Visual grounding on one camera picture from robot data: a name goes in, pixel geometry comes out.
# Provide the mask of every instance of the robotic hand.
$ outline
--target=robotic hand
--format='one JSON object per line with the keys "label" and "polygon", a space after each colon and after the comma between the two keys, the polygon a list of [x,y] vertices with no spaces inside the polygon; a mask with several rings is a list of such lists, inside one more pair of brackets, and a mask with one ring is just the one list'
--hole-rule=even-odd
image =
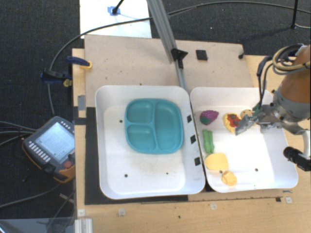
{"label": "robotic hand", "polygon": [[[261,85],[261,74],[265,64],[272,60],[264,73]],[[266,87],[266,76],[268,69],[272,67],[278,75],[285,78],[277,91],[274,93],[273,102],[262,105],[262,99]],[[297,164],[304,171],[310,171],[310,130],[301,128],[298,122],[310,119],[310,45],[300,44],[280,49],[273,57],[265,57],[259,64],[257,71],[259,81],[260,101],[253,108],[251,116],[245,115],[235,128],[238,135],[253,124],[260,125],[261,133],[269,128],[284,128],[294,135],[302,135],[304,140],[304,152],[287,147],[284,156]]]}

